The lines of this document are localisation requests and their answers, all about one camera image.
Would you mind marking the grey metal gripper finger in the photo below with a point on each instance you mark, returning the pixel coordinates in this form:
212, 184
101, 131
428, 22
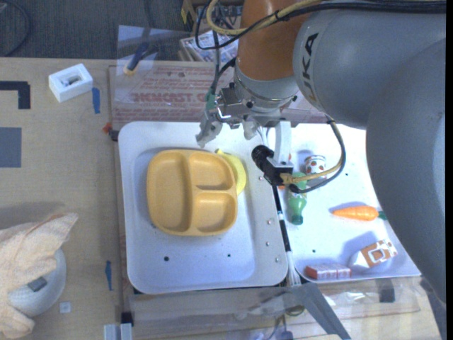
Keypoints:
209, 129
250, 129

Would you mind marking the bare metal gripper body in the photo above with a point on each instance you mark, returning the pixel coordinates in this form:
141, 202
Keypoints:
235, 106

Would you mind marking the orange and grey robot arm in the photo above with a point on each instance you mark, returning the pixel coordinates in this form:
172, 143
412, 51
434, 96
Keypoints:
354, 66

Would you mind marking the yellow banana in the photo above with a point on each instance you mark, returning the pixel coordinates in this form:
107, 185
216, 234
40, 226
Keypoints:
240, 172

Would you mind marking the brown cardboard board red print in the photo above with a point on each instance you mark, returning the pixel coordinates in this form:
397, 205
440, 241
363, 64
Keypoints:
159, 97

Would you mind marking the yellow divided plate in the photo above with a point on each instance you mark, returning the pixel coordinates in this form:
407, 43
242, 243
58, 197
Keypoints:
184, 193

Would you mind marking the white can with red print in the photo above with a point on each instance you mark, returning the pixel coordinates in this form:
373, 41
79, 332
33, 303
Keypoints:
315, 163

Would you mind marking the green plastic bottle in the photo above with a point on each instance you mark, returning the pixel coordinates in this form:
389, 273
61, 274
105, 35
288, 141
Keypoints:
296, 204

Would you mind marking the thin black and white rod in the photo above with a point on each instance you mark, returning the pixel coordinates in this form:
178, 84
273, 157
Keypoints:
285, 232

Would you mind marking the white plastic tray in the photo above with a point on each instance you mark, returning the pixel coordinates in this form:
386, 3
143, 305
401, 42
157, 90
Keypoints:
325, 236
212, 260

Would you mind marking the orange carrot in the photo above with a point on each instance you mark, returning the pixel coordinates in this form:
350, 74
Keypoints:
355, 212

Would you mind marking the white foam box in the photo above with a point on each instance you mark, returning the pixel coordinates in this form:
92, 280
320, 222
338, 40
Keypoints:
70, 83

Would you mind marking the red and white packet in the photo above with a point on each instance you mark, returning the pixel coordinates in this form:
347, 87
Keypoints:
327, 272

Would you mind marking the orange and white carton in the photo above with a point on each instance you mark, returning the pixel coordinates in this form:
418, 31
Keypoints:
375, 253

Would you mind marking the pale orange cloth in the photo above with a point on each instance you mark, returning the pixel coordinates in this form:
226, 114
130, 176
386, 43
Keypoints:
24, 250

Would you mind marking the white round bowl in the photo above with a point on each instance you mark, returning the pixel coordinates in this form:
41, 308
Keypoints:
49, 289

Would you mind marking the small grey square block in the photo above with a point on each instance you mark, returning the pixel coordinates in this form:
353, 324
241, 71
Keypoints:
65, 307

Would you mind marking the black cylinder on white bracket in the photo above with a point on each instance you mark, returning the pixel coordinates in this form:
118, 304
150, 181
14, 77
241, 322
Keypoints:
276, 168

